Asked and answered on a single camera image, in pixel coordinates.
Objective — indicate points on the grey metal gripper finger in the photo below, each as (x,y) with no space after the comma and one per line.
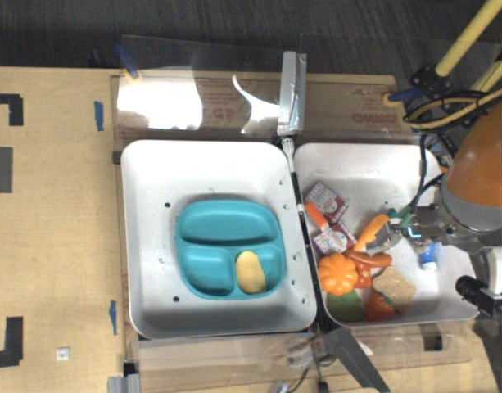
(382,238)

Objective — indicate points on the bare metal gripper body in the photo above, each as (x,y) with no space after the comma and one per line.
(435,224)

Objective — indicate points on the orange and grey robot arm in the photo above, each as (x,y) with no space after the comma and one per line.
(478,166)

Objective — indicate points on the orange carrot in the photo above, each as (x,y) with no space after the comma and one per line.
(371,229)

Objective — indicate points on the red sausage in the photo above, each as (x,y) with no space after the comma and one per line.
(357,256)

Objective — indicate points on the blue and white bottle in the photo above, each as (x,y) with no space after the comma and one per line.
(428,258)

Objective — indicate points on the red packet with yellow star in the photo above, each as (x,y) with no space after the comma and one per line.
(364,276)

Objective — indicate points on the purple and white carton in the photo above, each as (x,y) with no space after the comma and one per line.
(334,240)
(326,201)

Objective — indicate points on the brown bread slice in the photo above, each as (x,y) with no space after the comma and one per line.
(394,288)

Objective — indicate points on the orange pumpkin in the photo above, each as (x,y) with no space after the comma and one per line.
(337,274)

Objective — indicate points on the white plastic tray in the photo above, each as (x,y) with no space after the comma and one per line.
(152,203)
(365,170)

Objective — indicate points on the red tomato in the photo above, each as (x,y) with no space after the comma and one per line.
(377,307)

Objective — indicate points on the orange bottle with white cap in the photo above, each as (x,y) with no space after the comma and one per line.
(316,215)

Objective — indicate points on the green toy vegetable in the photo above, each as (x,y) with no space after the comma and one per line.
(345,307)

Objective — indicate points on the thin black and white rod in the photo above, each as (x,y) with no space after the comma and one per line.
(298,203)

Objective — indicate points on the yellow potato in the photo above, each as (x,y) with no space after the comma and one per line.
(250,272)

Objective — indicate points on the blue divided plate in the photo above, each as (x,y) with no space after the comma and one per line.
(226,223)

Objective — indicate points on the small white square block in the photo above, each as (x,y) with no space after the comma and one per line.
(62,353)

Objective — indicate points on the black cylinder on white bracket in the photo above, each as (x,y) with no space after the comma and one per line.
(478,295)

